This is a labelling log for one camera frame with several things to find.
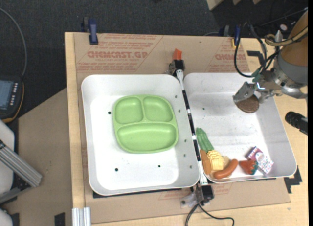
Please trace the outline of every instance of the black floor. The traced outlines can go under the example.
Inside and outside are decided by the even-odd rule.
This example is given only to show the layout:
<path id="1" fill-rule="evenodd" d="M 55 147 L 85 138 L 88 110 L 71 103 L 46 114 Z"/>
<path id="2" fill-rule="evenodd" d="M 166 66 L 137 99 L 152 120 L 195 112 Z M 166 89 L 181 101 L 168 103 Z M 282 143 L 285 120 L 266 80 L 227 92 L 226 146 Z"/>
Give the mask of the black floor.
<path id="1" fill-rule="evenodd" d="M 28 64 L 25 97 L 20 115 L 66 87 L 64 32 L 80 32 L 84 16 L 97 20 L 106 33 L 203 36 L 229 25 L 250 21 L 258 34 L 292 27 L 300 14 L 266 24 L 308 7 L 308 0 L 225 0 L 213 11 L 206 0 L 0 0 L 0 8 L 19 24 L 25 37 Z M 14 23 L 0 12 L 0 76 L 22 72 L 24 50 Z M 248 31 L 243 37 L 249 37 Z"/>

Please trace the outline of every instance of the toy hot dog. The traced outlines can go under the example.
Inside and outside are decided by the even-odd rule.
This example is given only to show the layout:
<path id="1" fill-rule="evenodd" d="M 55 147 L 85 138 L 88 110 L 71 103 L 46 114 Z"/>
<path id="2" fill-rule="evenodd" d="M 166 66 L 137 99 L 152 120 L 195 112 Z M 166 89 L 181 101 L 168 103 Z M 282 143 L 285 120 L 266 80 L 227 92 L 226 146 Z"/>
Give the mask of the toy hot dog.
<path id="1" fill-rule="evenodd" d="M 231 175 L 231 173 L 233 173 L 233 171 L 236 169 L 237 166 L 238 166 L 238 160 L 233 159 L 230 161 L 229 165 L 225 169 L 215 172 L 213 176 L 215 179 L 228 177 Z"/>

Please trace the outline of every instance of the black handheld device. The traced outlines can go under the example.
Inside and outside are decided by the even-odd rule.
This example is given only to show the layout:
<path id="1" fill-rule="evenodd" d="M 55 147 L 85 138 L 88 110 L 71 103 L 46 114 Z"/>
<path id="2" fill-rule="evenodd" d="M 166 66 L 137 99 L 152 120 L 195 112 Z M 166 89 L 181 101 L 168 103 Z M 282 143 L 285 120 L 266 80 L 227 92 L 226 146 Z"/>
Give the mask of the black handheld device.
<path id="1" fill-rule="evenodd" d="M 20 111 L 24 96 L 22 79 L 17 76 L 0 76 L 0 119 L 11 122 Z"/>

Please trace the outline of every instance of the green plate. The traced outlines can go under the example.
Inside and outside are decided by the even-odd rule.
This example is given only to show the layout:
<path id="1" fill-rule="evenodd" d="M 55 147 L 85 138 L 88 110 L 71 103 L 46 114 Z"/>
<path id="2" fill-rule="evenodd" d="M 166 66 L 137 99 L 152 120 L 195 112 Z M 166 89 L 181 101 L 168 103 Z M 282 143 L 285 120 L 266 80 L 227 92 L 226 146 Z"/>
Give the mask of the green plate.
<path id="1" fill-rule="evenodd" d="M 156 95 L 131 95 L 117 100 L 113 124 L 118 144 L 131 153 L 169 150 L 178 141 L 171 104 Z"/>

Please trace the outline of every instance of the wooden table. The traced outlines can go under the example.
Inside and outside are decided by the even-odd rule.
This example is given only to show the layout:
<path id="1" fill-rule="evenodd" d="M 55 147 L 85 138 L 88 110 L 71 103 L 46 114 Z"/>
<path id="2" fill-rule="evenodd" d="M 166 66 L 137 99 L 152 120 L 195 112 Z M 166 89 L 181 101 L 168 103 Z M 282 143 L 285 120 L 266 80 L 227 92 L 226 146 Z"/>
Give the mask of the wooden table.
<path id="1" fill-rule="evenodd" d="M 170 37 L 173 41 L 179 37 Z M 242 39 L 245 51 L 260 50 L 260 46 L 254 39 Z M 68 97 L 68 117 L 69 117 L 69 140 L 71 157 L 71 181 L 72 181 L 72 202 L 74 208 L 86 207 L 84 196 L 83 163 L 80 138 L 79 110 L 78 110 L 78 86 L 75 61 L 75 41 L 74 33 L 65 33 L 66 49 L 66 69 L 67 69 L 67 97 Z M 258 67 L 257 60 L 247 58 L 249 68 L 254 70 Z M 302 182 L 298 186 L 292 187 L 290 203 L 266 205 L 258 207 L 245 207 L 229 209 L 224 211 L 214 211 L 216 217 L 233 217 L 236 225 L 308 225 L 308 141 L 307 136 L 299 132 L 284 121 L 288 111 L 295 111 L 301 114 L 307 113 L 305 100 L 295 100 L 288 96 L 275 98 L 279 113 L 282 117 L 286 133 L 290 140 L 295 159 L 299 166 Z M 204 213 L 195 213 L 190 225 L 231 225 L 231 222 L 221 222 L 219 220 L 207 219 Z M 155 217 L 138 220 L 128 220 L 122 222 L 110 222 L 94 224 L 97 226 L 152 226 L 152 225 L 184 225 L 186 215 L 176 215 L 167 217 Z"/>

